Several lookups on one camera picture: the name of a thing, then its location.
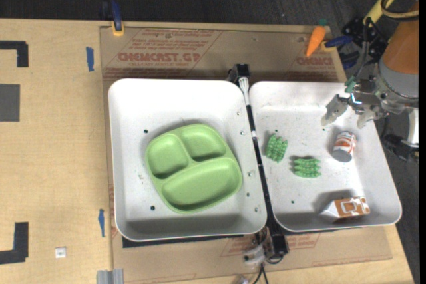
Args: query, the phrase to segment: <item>small can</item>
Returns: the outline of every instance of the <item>small can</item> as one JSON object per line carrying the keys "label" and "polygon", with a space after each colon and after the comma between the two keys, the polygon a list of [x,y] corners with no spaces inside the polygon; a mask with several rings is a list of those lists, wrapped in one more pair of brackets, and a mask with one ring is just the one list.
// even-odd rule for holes
{"label": "small can", "polygon": [[357,137],[353,132],[341,132],[335,139],[331,155],[340,162],[349,162],[356,144]]}

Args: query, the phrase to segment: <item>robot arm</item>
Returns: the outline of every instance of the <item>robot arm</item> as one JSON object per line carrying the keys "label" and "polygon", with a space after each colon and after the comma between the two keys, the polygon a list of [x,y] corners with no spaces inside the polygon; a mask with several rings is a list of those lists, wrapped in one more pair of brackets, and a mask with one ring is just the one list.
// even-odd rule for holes
{"label": "robot arm", "polygon": [[[409,13],[419,13],[417,1]],[[368,54],[368,43],[363,42],[363,64]],[[403,159],[419,151],[419,20],[402,21],[375,64],[368,79],[360,79],[360,70],[346,82],[348,98],[336,95],[327,105],[322,119],[325,126],[352,107],[362,128],[370,120],[392,114],[408,114],[410,127],[406,137],[389,136],[384,144]]]}

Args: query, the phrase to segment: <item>carrot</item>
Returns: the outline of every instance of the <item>carrot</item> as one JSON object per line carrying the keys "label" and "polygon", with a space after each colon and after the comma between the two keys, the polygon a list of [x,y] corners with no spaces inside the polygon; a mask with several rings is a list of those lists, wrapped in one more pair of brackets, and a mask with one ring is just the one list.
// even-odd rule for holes
{"label": "carrot", "polygon": [[325,37],[325,27],[317,26],[312,31],[311,38],[309,39],[308,49],[306,51],[306,56],[309,57],[312,53],[319,47],[321,42]]}

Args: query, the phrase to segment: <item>green plate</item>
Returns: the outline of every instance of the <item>green plate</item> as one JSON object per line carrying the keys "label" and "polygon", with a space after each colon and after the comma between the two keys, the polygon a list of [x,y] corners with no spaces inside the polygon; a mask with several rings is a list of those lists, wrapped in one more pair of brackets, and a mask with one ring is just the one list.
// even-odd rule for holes
{"label": "green plate", "polygon": [[205,124],[158,136],[146,148],[145,159],[158,194],[178,213],[210,208],[235,194],[242,184],[231,149]]}

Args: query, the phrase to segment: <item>black cable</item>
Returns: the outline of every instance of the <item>black cable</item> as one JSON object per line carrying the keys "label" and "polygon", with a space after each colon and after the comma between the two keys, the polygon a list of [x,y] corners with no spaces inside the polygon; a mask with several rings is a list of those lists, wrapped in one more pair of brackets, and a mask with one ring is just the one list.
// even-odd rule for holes
{"label": "black cable", "polygon": [[361,66],[359,67],[359,69],[355,72],[355,74],[353,74],[353,77],[355,80],[358,79],[358,77],[361,74],[361,71],[364,69],[364,66],[367,65],[367,56],[368,56],[368,51],[369,51],[369,41],[368,41],[368,26],[370,23],[372,23],[373,21],[371,20],[370,17],[368,17],[365,20],[365,25],[363,27],[362,30],[362,36],[363,36],[363,42],[362,42],[362,62],[361,62]]}
{"label": "black cable", "polygon": [[419,19],[419,10],[417,9],[411,9],[408,11],[391,11],[387,7],[387,4],[390,0],[381,0],[380,6],[381,6],[381,12],[383,15],[389,19],[392,19],[394,21],[414,21]]}
{"label": "black cable", "polygon": [[269,259],[266,260],[266,262],[271,264],[271,265],[275,265],[275,264],[278,264],[283,258],[284,258],[284,256],[279,257],[278,260],[276,260],[276,261],[271,261],[271,259],[273,259],[273,258],[269,258]]}
{"label": "black cable", "polygon": [[264,268],[264,265],[263,265],[263,264],[260,264],[259,274],[258,274],[258,276],[256,277],[256,279],[254,280],[253,284],[256,284],[256,283],[259,281],[260,276],[262,275],[262,272],[263,272],[263,268]]}
{"label": "black cable", "polygon": [[265,268],[264,268],[263,264],[262,264],[261,270],[262,270],[262,273],[264,274],[264,279],[265,279],[266,284],[269,284],[268,278],[266,277],[266,272],[265,272]]}

